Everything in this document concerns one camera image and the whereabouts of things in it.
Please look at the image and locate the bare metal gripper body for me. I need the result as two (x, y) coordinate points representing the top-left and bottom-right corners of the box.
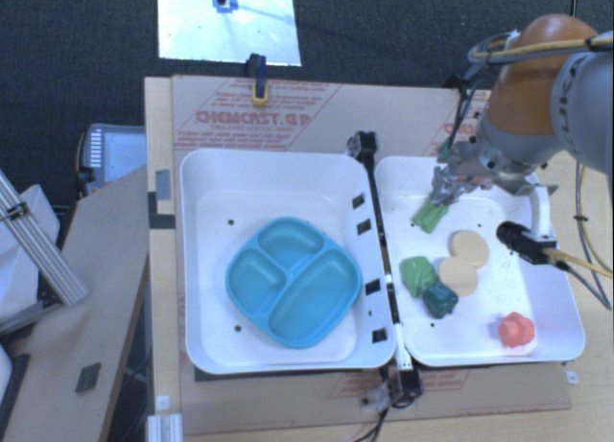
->
(437, 141), (531, 191)

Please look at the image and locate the light green toy vegetable stalk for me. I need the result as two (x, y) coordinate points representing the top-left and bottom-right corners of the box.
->
(411, 198), (453, 236)

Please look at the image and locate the beige round biscuit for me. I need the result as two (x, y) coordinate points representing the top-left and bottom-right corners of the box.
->
(448, 230), (491, 268)
(437, 256), (480, 298)

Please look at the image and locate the thin black and white rod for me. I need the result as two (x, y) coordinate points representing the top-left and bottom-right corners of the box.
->
(363, 154), (410, 369)

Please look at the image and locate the light green toy vegetable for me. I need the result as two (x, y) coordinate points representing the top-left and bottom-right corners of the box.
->
(399, 256), (439, 298)

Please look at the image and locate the dark green toy vegetable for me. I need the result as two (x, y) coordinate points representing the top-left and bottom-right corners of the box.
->
(421, 282), (460, 320)

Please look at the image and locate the white plastic tray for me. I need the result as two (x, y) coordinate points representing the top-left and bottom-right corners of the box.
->
(179, 148), (397, 376)
(373, 155), (587, 368)

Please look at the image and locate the brown cardboard board red print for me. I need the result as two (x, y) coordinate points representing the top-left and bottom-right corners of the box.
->
(170, 74), (573, 436)

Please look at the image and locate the red toy fruit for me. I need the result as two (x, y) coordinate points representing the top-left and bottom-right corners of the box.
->
(497, 312), (536, 350)

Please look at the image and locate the blue divided plate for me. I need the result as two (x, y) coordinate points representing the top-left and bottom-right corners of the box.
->
(224, 217), (364, 350)

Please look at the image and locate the black cylinder on white bracket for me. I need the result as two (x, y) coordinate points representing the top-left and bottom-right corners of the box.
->
(496, 183), (560, 267)

